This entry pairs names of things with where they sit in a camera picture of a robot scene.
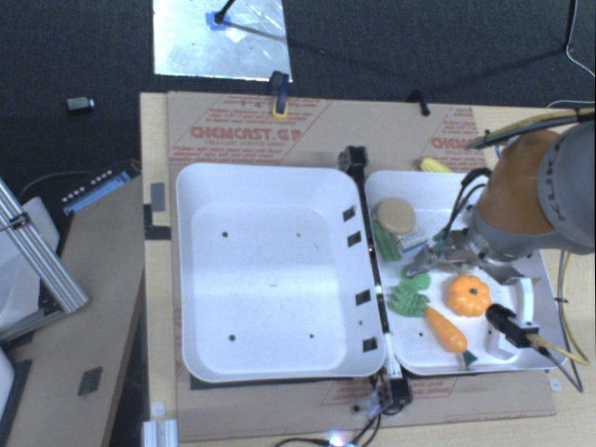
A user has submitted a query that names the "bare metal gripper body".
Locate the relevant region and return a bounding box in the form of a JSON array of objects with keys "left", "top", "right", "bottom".
[{"left": 432, "top": 229, "right": 526, "bottom": 285}]

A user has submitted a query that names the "small blue and white carton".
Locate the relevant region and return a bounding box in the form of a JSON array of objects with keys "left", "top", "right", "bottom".
[{"left": 394, "top": 227, "right": 429, "bottom": 256}]

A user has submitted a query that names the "green leafy lettuce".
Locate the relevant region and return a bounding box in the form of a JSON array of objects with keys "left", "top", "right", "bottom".
[{"left": 386, "top": 271, "right": 433, "bottom": 318}]

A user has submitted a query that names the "green pea pod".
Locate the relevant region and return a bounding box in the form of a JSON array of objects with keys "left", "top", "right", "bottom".
[{"left": 372, "top": 219, "right": 402, "bottom": 264}]

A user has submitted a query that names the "thin black and white rod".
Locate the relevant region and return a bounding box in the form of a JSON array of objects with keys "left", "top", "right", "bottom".
[{"left": 352, "top": 164, "right": 400, "bottom": 382}]

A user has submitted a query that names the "orange pumpkin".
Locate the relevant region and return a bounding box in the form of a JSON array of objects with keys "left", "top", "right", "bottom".
[{"left": 446, "top": 274, "right": 493, "bottom": 318}]

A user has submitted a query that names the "orange carrot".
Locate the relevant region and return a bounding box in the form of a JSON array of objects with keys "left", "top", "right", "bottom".
[{"left": 422, "top": 305, "right": 480, "bottom": 370}]

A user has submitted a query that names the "white plastic tray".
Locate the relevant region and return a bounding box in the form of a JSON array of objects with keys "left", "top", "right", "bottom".
[
  {"left": 363, "top": 169, "right": 570, "bottom": 377},
  {"left": 175, "top": 161, "right": 388, "bottom": 385}
]

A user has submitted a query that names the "yellow corn cob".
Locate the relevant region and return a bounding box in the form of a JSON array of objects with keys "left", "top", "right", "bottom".
[{"left": 418, "top": 156, "right": 455, "bottom": 175}]

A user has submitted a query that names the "brown cardboard board red print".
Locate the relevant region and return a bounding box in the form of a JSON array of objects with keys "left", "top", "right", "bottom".
[{"left": 166, "top": 90, "right": 558, "bottom": 443}]

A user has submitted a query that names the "black cylinder on white bracket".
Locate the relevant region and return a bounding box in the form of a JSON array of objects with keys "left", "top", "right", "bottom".
[{"left": 483, "top": 277, "right": 542, "bottom": 363}]

